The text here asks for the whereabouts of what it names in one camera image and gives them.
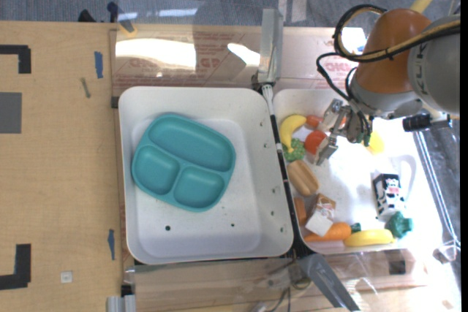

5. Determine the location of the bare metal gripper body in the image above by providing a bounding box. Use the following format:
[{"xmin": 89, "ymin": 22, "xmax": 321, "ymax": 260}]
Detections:
[{"xmin": 335, "ymin": 104, "xmax": 373, "ymax": 144}]

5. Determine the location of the red tomato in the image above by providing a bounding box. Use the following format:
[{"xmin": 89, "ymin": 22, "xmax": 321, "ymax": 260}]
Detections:
[{"xmin": 303, "ymin": 129, "xmax": 329, "ymax": 156}]

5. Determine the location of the yellow lemon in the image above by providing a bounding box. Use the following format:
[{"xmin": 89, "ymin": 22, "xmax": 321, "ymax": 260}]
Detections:
[{"xmin": 364, "ymin": 130, "xmax": 386, "ymax": 156}]

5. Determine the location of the white plastic tray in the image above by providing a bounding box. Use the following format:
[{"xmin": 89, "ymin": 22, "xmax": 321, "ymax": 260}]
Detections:
[
  {"xmin": 271, "ymin": 88, "xmax": 446, "ymax": 256},
  {"xmin": 117, "ymin": 85, "xmax": 295, "ymax": 265}
]

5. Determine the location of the tan hot dog bun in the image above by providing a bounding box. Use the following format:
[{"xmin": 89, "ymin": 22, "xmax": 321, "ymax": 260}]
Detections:
[{"xmin": 286, "ymin": 159, "xmax": 320, "ymax": 197}]

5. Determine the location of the yellow banana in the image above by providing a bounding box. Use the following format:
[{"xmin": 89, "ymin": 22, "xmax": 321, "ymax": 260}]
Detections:
[
  {"xmin": 279, "ymin": 114, "xmax": 308, "ymax": 154},
  {"xmin": 343, "ymin": 228, "xmax": 396, "ymax": 248}
]

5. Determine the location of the brown carton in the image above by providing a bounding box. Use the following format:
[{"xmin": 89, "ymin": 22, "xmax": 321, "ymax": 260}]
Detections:
[{"xmin": 310, "ymin": 192, "xmax": 337, "ymax": 221}]

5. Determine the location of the orange sausage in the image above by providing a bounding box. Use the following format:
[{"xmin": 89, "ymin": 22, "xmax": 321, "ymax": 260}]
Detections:
[{"xmin": 292, "ymin": 197, "xmax": 309, "ymax": 226}]

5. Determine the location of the cow print milk carton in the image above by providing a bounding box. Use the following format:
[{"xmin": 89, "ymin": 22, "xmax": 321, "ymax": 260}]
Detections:
[{"xmin": 371, "ymin": 172, "xmax": 407, "ymax": 222}]

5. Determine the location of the orange carrot green top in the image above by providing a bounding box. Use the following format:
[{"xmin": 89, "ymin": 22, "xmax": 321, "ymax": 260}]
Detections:
[{"xmin": 303, "ymin": 221, "xmax": 363, "ymax": 243}]

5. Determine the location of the green broccoli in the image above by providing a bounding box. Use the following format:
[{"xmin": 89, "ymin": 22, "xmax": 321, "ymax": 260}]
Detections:
[{"xmin": 385, "ymin": 211, "xmax": 415, "ymax": 240}]

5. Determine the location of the teal divided plate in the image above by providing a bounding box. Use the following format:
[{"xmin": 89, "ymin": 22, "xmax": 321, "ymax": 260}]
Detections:
[{"xmin": 130, "ymin": 112, "xmax": 238, "ymax": 213}]

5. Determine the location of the black cylinder on white bracket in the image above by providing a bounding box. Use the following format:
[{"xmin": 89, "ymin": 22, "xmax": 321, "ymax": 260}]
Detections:
[{"xmin": 401, "ymin": 110, "xmax": 453, "ymax": 133}]

